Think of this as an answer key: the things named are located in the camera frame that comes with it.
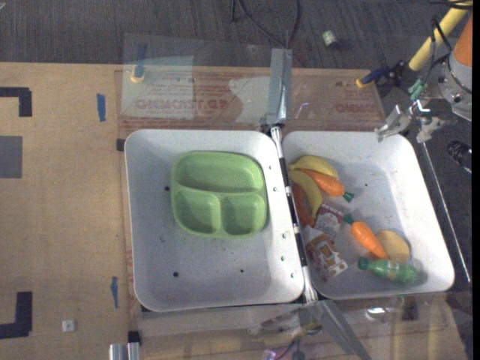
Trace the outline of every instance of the yellow tube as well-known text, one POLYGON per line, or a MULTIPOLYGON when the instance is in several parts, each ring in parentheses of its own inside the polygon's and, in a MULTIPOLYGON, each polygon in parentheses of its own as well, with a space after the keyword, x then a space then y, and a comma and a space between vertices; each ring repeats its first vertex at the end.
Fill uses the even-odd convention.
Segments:
MULTIPOLYGON (((467 12, 468 11, 464 9, 450 8, 450 10, 443 17, 442 21, 439 23, 440 28, 442 29, 445 36, 450 35, 453 28, 455 28, 455 26, 465 16, 467 12)), ((433 33, 435 34, 435 44, 438 48, 440 45, 443 44, 443 40, 437 29, 435 29, 433 33)), ((408 66, 412 71, 419 72, 427 62, 430 53, 430 43, 431 39, 429 37, 423 43, 417 53, 410 59, 408 66)))

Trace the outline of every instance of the orange carrot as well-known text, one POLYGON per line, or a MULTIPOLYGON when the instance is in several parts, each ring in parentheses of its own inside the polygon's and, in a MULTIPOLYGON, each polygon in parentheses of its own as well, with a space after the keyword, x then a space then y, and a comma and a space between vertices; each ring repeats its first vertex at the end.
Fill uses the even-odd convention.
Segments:
POLYGON ((297 210, 298 219, 300 224, 304 227, 309 225, 313 227, 315 220, 311 216, 310 212, 305 208, 305 193, 299 185, 293 185, 292 189, 293 199, 295 200, 295 207, 297 210))
POLYGON ((300 170, 309 175, 316 182, 316 185, 327 194, 332 196, 343 196, 345 194, 344 185, 335 177, 311 169, 301 168, 300 170))
POLYGON ((351 214, 346 215, 343 218, 348 224, 351 225, 350 232, 358 240, 358 242, 367 248, 372 254, 379 259, 388 259, 387 253, 383 249, 378 239, 370 227, 363 221, 354 221, 351 214))

